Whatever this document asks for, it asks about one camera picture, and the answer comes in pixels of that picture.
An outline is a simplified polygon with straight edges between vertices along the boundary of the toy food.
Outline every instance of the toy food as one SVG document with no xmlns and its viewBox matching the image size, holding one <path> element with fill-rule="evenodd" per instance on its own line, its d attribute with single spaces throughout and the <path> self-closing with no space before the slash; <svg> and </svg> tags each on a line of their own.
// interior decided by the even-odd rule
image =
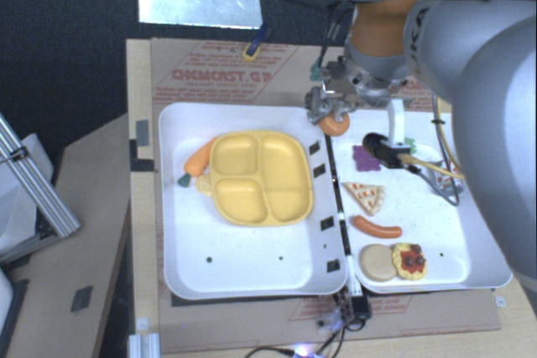
<svg viewBox="0 0 537 358">
<path fill-rule="evenodd" d="M 398 243 L 392 251 L 392 261 L 397 273 L 404 279 L 417 281 L 427 274 L 427 260 L 420 245 Z"/>
<path fill-rule="evenodd" d="M 191 177 L 200 176 L 203 173 L 205 167 L 209 164 L 211 148 L 215 141 L 216 137 L 189 156 L 186 163 L 183 165 L 185 174 L 177 181 L 179 185 L 186 187 L 188 186 Z"/>
<path fill-rule="evenodd" d="M 220 214 L 242 226 L 284 226 L 313 206 L 310 166 L 300 143 L 264 130 L 231 132 L 211 150 L 212 197 Z"/>
<path fill-rule="evenodd" d="M 337 122 L 334 119 L 334 116 L 330 114 L 322 118 L 318 124 L 319 124 L 319 128 L 322 130 L 324 134 L 331 136 L 331 137 L 338 137 L 348 130 L 351 124 L 351 120 L 349 119 L 348 114 L 343 114 L 342 121 Z"/>
<path fill-rule="evenodd" d="M 380 210 L 384 200 L 382 185 L 366 185 L 357 182 L 345 182 L 343 185 L 368 215 L 374 215 Z"/>
<path fill-rule="evenodd" d="M 378 158 L 373 157 L 362 145 L 354 145 L 352 147 L 352 159 L 358 172 L 380 170 Z"/>
<path fill-rule="evenodd" d="M 397 275 L 397 270 L 392 263 L 392 250 L 388 246 L 365 246 L 358 260 L 363 274 L 373 281 L 387 282 Z"/>
<path fill-rule="evenodd" d="M 352 224 L 361 232 L 369 234 L 370 236 L 378 237 L 381 239 L 395 239 L 401 237 L 403 231 L 401 227 L 382 227 L 373 224 L 371 221 L 366 220 L 361 215 L 356 215 L 352 219 Z"/>
</svg>

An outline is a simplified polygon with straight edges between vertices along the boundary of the yellow plastic plate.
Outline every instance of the yellow plastic plate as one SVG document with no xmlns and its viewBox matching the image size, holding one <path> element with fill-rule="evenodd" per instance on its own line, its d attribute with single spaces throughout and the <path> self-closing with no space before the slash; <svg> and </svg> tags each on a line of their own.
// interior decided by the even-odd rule
<svg viewBox="0 0 537 358">
<path fill-rule="evenodd" d="M 211 149 L 211 187 L 218 211 L 243 226 L 284 226 L 313 205 L 304 150 L 281 132 L 233 132 Z"/>
</svg>

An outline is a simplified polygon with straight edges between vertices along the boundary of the wooden table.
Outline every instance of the wooden table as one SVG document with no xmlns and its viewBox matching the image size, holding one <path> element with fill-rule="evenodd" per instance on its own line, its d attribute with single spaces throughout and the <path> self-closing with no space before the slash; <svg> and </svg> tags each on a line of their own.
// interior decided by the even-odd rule
<svg viewBox="0 0 537 358">
<path fill-rule="evenodd" d="M 55 187 L 82 227 L 8 273 L 29 281 L 8 358 L 99 356 L 128 232 L 127 117 L 67 147 Z M 85 288 L 88 306 L 71 311 Z"/>
</svg>

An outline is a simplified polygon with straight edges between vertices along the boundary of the white tray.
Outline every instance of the white tray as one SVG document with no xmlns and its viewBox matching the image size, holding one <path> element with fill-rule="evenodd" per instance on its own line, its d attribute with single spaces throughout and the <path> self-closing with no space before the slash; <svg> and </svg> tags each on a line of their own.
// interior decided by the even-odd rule
<svg viewBox="0 0 537 358">
<path fill-rule="evenodd" d="M 415 139 L 422 154 L 435 153 L 438 143 L 431 114 L 405 113 L 406 136 Z M 194 185 L 177 185 L 185 160 L 212 137 L 244 130 L 288 133 L 304 147 L 310 170 L 325 165 L 326 173 L 313 178 L 314 206 L 300 223 L 284 227 L 245 227 L 226 221 L 211 198 Z M 446 127 L 448 140 L 451 140 Z M 347 181 L 385 186 L 382 209 L 370 218 L 383 226 L 403 229 L 399 239 L 370 237 L 351 225 L 362 213 L 356 201 L 341 187 L 343 209 L 359 282 L 376 293 L 428 292 L 446 289 L 497 288 L 511 272 L 490 234 L 468 189 L 458 207 L 435 195 L 419 177 L 405 170 L 381 168 L 357 172 L 352 146 L 365 134 L 388 134 L 388 114 L 358 111 L 351 114 L 351 128 L 332 139 L 340 184 Z M 297 107 L 231 106 L 177 103 L 164 109 L 159 119 L 164 216 L 164 275 L 169 288 L 187 299 L 247 296 L 329 294 L 342 287 L 347 265 L 337 220 L 326 143 L 318 127 L 307 122 Z M 320 150 L 309 155 L 309 146 Z M 323 220 L 334 227 L 322 230 Z M 358 255 L 368 244 L 419 243 L 428 261 L 427 276 L 420 281 L 394 278 L 374 282 L 362 272 Z"/>
<path fill-rule="evenodd" d="M 406 112 L 405 136 L 418 144 L 417 158 L 429 158 L 438 153 L 432 114 Z M 451 139 L 451 117 L 446 120 L 445 132 Z M 497 288 L 505 285 L 511 272 L 498 245 L 473 202 L 468 188 L 460 194 L 461 203 L 454 207 L 434 194 L 419 178 L 403 169 L 358 172 L 352 159 L 352 146 L 361 145 L 363 137 L 377 132 L 388 136 L 388 114 L 383 111 L 357 111 L 351 114 L 351 126 L 342 137 L 333 139 L 334 157 L 340 184 L 360 182 L 384 185 L 382 209 L 366 217 L 382 226 L 400 226 L 403 235 L 398 239 L 378 239 L 357 230 L 351 224 L 352 216 L 364 215 L 358 203 L 341 186 L 341 197 L 349 241 L 360 283 L 376 293 L 407 293 L 446 289 Z M 396 277 L 388 282 L 375 282 L 363 274 L 358 256 L 369 244 L 392 246 L 397 242 L 419 243 L 428 262 L 428 272 L 420 281 Z"/>
<path fill-rule="evenodd" d="M 311 213 L 290 226 L 247 227 L 226 221 L 214 201 L 177 185 L 185 160 L 212 137 L 275 130 L 303 146 L 312 173 Z M 347 279 L 326 143 L 298 107 L 177 103 L 159 118 L 164 216 L 164 275 L 187 299 L 329 294 Z M 319 150 L 310 155 L 309 147 Z M 314 177 L 313 170 L 325 166 Z M 321 222 L 333 219 L 333 227 Z"/>
</svg>

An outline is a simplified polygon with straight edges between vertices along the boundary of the toy sausage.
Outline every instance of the toy sausage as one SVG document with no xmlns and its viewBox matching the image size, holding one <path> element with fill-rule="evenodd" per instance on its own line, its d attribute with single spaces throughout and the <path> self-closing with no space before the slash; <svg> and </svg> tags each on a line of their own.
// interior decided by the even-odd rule
<svg viewBox="0 0 537 358">
<path fill-rule="evenodd" d="M 382 227 L 373 224 L 371 221 L 366 220 L 361 215 L 356 215 L 352 219 L 352 224 L 361 232 L 369 234 L 370 236 L 379 237 L 381 239 L 395 239 L 403 234 L 401 227 Z"/>
</svg>

